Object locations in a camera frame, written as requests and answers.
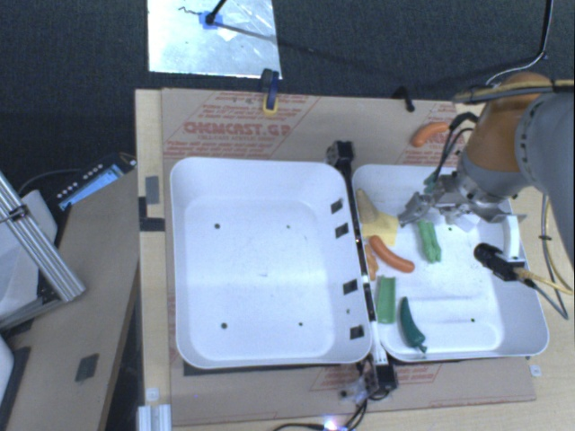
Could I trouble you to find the black block with thin wires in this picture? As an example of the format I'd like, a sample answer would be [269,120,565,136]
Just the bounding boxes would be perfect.
[325,140,357,168]
[341,360,400,402]

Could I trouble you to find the orange sausage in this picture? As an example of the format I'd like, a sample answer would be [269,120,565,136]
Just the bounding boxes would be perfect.
[367,234,416,274]
[411,121,451,148]

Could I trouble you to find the black cylinder on white bracket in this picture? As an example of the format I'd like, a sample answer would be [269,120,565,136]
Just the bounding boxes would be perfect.
[473,215,527,283]

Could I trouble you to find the dark green pepper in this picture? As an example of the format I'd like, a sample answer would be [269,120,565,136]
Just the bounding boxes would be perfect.
[399,295,429,355]

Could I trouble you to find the brown cardboard board red print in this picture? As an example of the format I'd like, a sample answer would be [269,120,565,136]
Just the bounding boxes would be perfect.
[160,88,538,427]

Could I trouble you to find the yellow cheese slice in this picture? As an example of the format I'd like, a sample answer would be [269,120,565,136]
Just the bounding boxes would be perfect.
[360,210,401,248]

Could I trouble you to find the thin black and white rod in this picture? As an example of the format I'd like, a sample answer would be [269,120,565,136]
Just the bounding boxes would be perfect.
[340,163,388,368]

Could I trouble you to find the green celery stick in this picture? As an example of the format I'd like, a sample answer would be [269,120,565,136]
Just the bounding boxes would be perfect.
[376,275,398,325]

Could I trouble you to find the white plastic tray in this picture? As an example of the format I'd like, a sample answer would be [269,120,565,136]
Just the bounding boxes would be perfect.
[169,155,375,370]
[350,163,551,363]

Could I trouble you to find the light green bean pods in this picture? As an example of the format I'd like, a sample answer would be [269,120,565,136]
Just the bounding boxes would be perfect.
[417,218,443,264]

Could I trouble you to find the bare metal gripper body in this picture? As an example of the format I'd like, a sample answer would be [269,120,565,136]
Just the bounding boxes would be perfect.
[429,172,503,222]

